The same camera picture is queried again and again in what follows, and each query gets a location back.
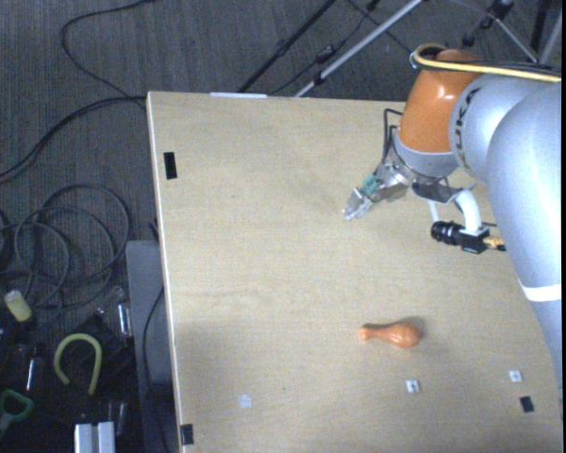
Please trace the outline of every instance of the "green handle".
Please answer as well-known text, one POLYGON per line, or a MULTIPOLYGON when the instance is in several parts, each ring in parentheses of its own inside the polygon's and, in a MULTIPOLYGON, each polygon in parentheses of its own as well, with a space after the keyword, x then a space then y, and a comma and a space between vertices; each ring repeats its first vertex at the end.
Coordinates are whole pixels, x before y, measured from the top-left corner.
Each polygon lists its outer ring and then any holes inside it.
POLYGON ((33 409, 34 402, 28 397, 25 397, 22 394, 19 394, 11 389, 4 390, 0 394, 0 442, 4 438, 4 435, 6 434, 10 423, 16 423, 18 421, 25 420, 31 414, 33 409), (23 404, 25 406, 25 409, 16 414, 6 411, 4 408, 4 403, 9 397, 23 404))

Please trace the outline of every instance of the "orange object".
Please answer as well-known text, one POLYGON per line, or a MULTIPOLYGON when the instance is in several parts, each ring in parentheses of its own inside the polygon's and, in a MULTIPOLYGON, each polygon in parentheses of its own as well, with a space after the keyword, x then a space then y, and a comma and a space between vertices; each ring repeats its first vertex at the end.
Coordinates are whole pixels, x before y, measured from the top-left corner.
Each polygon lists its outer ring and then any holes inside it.
MULTIPOLYGON (((470 61, 477 57, 464 50, 445 49, 435 60, 470 61)), ((461 92, 481 76, 471 72, 422 70, 408 95, 398 139, 406 147, 423 153, 447 153, 449 120, 461 92)))
POLYGON ((384 339, 404 348, 417 345, 422 338, 419 329, 409 322, 387 325, 365 324, 358 330, 358 335, 362 341, 369 341, 373 338, 384 339))

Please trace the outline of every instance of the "kuka logo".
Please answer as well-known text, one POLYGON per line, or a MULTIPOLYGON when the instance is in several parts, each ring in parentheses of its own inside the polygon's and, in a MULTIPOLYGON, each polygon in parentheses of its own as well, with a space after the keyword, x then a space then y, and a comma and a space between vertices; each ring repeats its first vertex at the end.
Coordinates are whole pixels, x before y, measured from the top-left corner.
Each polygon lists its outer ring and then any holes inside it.
POLYGON ((461 160, 461 163, 463 163, 463 166, 465 166, 469 170, 471 170, 472 168, 470 168, 470 165, 467 163, 465 159, 465 152, 463 151, 463 128, 464 128, 463 118, 465 117, 465 114, 470 108, 470 103, 472 102, 472 99, 474 98, 475 94, 478 91, 480 91, 480 89, 482 88, 478 87, 473 89, 465 97, 465 103, 462 104, 461 107, 459 108, 459 117, 455 121, 455 136, 456 136, 455 148, 457 149, 457 154, 459 156, 459 159, 461 160))

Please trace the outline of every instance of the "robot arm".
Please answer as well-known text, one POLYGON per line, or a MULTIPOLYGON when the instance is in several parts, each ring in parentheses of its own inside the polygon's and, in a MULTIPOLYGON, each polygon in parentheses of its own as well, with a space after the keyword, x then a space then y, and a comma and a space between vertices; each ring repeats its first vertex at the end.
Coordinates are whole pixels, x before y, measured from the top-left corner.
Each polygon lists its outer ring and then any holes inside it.
POLYGON ((481 253, 489 232, 477 204, 469 190, 448 186, 446 177, 462 167, 484 182, 561 391, 561 80, 532 69, 489 72, 462 51, 420 49, 412 59, 427 63, 398 131, 375 171, 353 190, 345 218, 359 218, 373 203, 392 201, 411 188, 430 202, 456 202, 464 214, 465 226, 437 222, 433 237, 481 253))

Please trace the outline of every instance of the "metal stand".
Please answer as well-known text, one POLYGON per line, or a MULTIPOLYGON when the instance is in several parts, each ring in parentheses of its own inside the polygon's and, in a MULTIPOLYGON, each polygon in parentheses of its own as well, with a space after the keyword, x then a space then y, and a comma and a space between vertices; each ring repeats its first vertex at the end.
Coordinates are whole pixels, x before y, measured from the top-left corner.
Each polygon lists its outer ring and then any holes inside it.
MULTIPOLYGON (((532 37, 530 39, 530 46, 536 52, 539 52, 539 47, 541 46, 541 37, 542 37, 543 29, 545 27, 545 21, 547 20, 547 14, 551 7, 552 7, 552 0, 539 0, 539 11, 537 12, 537 18, 535 19, 532 37)), ((561 22, 562 22, 562 16, 560 11, 559 17, 556 20, 556 24, 552 30, 551 36, 549 37, 547 44, 541 53, 541 58, 540 58, 541 63, 547 63, 550 54, 553 51, 553 47, 555 46, 559 38, 559 32, 561 32, 561 25, 562 25, 561 22)))
MULTIPOLYGON (((406 15, 411 13, 415 10, 420 4, 423 2, 427 2, 429 0, 411 0, 408 2, 404 7, 394 13, 390 19, 386 22, 378 26, 374 31, 372 31, 367 37, 365 37, 362 41, 356 44, 353 48, 351 48, 348 52, 343 54, 340 58, 334 61, 331 65, 323 69, 319 72, 306 87, 304 87, 300 92, 298 92, 295 96, 301 97, 312 90, 314 87, 321 85, 326 78, 331 76, 336 70, 338 70, 342 65, 351 59, 354 55, 360 52, 363 48, 373 42, 377 37, 381 34, 389 30, 394 24, 398 23, 401 19, 403 19, 406 15)), ((520 40, 515 37, 509 29, 503 24, 502 20, 508 14, 509 10, 513 6, 513 0, 495 0, 493 4, 487 10, 487 16, 482 19, 479 25, 470 33, 466 34, 464 37, 464 43, 469 43, 470 40, 474 37, 474 33, 478 29, 486 29, 491 27, 493 23, 498 24, 501 28, 511 37, 511 39, 521 48, 521 50, 528 56, 529 59, 532 61, 537 61, 536 56, 533 52, 524 45, 520 40)))
POLYGON ((279 45, 275 53, 239 87, 238 92, 246 92, 279 58, 283 57, 287 51, 290 50, 291 46, 302 37, 312 24, 314 24, 335 2, 336 0, 326 0, 293 32, 291 37, 279 45))

